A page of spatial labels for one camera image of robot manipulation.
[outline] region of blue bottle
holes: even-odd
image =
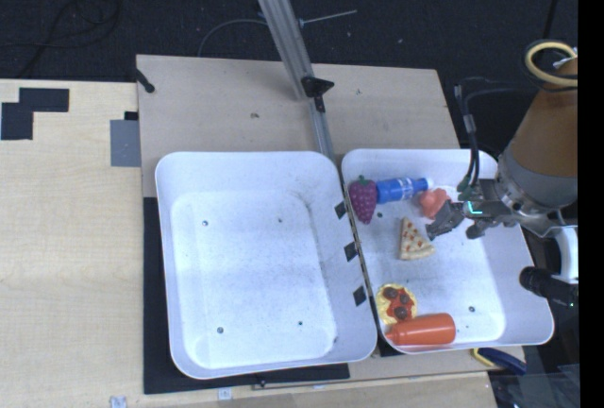
[[[377,203],[408,200],[416,194],[428,190],[433,182],[428,178],[392,178],[376,181]]]

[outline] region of wooden table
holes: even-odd
[[[225,406],[217,389],[143,393],[143,196],[171,150],[314,149],[307,106],[280,62],[139,56],[157,87],[0,80],[69,89],[68,112],[34,112],[33,139],[0,141],[0,404],[7,407]],[[317,64],[333,80],[338,158],[356,147],[459,147],[431,70]],[[109,124],[140,114],[142,167],[111,166]],[[524,357],[520,347],[506,348]],[[349,380],[233,387],[228,406],[496,406],[469,351],[350,364]]]

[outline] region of toy pizza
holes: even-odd
[[[435,251],[434,245],[419,232],[413,222],[403,217],[400,222],[398,258],[413,261],[432,255]]]
[[[377,315],[387,325],[413,319],[417,314],[415,296],[402,285],[385,283],[376,294]]]

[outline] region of gray tape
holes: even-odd
[[[110,121],[111,166],[141,166],[139,122],[123,119]]]

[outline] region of orange bottle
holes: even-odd
[[[455,321],[450,314],[418,315],[392,326],[386,337],[396,345],[449,344],[455,340]]]

